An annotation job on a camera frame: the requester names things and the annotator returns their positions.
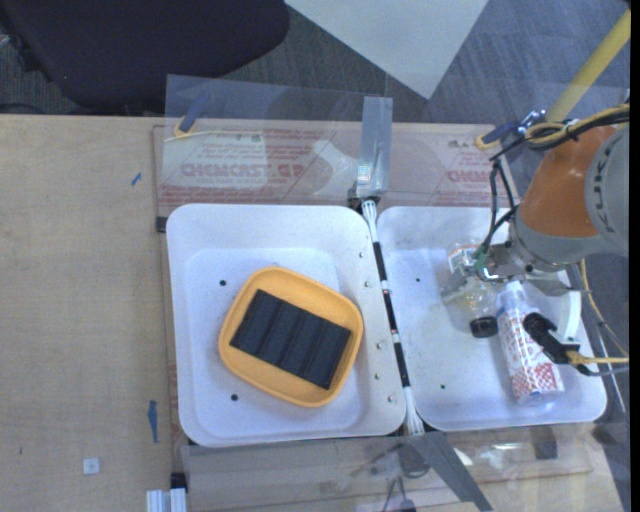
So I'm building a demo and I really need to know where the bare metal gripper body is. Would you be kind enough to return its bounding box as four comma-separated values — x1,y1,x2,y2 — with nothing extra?
464,239,542,282

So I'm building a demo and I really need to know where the clear plastic bottle black cap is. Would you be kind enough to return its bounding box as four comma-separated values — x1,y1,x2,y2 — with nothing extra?
442,239,501,339

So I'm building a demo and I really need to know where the black and white thin rod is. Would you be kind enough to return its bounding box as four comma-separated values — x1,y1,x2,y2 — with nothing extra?
360,198,425,436

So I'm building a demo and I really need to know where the white plastic tray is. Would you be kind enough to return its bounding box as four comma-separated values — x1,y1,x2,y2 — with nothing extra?
165,202,408,448
375,205,609,433

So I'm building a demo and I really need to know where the clear bottle red white label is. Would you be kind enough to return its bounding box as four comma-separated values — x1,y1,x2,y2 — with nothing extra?
494,279,567,407

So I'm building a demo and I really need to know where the black ribbed rectangular block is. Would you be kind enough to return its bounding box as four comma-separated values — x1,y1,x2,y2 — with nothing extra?
229,288,353,391

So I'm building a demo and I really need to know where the brown cardboard board red print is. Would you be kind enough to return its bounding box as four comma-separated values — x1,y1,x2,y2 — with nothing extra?
152,117,609,495

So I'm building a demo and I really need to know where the yellow plate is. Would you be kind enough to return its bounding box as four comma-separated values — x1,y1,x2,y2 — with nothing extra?
217,265,365,408

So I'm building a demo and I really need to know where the black office chair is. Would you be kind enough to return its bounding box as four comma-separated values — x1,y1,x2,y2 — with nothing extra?
0,0,291,115

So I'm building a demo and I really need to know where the black cylinder on white bracket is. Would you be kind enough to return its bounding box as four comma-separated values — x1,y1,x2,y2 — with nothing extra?
522,288,584,366

